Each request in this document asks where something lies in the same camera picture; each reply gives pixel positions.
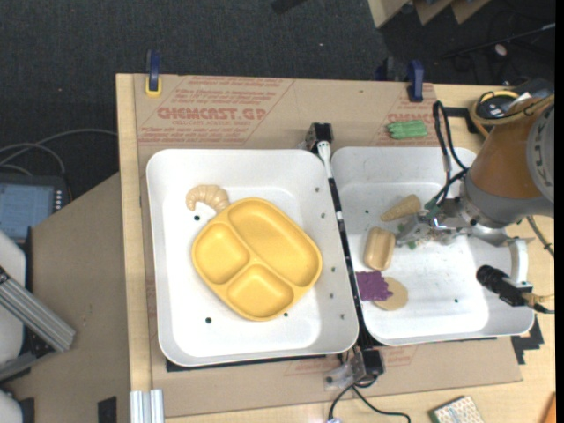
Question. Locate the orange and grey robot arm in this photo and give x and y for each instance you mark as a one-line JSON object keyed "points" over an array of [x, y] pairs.
{"points": [[502, 161]]}

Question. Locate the beige toy croissant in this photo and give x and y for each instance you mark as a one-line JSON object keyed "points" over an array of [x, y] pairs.
{"points": [[207, 194]]}

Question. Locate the tan toy ice cream cone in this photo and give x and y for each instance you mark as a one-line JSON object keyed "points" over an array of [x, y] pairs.
{"points": [[403, 209]]}

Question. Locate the tan round toy biscuit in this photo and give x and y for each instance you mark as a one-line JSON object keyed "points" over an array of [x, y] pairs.
{"points": [[396, 298]]}

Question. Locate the yellow divided plate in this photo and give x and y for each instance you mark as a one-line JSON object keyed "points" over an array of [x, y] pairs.
{"points": [[260, 254]]}

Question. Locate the brown cardboard board red print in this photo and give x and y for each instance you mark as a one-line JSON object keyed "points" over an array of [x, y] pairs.
{"points": [[229, 113]]}

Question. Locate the green toy vegetable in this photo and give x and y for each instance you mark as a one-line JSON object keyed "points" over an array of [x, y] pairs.
{"points": [[412, 245]]}

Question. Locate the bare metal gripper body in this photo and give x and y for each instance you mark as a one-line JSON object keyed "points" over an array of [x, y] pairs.
{"points": [[467, 218]]}

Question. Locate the thin black and white rod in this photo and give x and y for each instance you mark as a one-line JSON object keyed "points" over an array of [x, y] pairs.
{"points": [[340, 218]]}

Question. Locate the beige toy bread roll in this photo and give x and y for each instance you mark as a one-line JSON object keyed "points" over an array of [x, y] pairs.
{"points": [[379, 247]]}

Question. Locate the green toy asparagus bunch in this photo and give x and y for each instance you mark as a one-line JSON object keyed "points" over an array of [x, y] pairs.
{"points": [[406, 129]]}

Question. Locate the purple toy grapes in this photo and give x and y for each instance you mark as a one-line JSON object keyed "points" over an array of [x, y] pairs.
{"points": [[372, 285]]}

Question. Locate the white plastic tray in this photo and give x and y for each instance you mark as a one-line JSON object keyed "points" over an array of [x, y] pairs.
{"points": [[440, 289], [176, 280]]}

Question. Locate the patterned square packet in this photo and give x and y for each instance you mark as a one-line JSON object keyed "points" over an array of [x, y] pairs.
{"points": [[456, 410]]}

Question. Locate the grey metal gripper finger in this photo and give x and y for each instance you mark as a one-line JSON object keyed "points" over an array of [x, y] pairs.
{"points": [[407, 232], [436, 236]]}

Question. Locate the black cylinder on white bracket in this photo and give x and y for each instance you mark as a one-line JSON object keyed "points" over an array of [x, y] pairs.
{"points": [[502, 282]]}

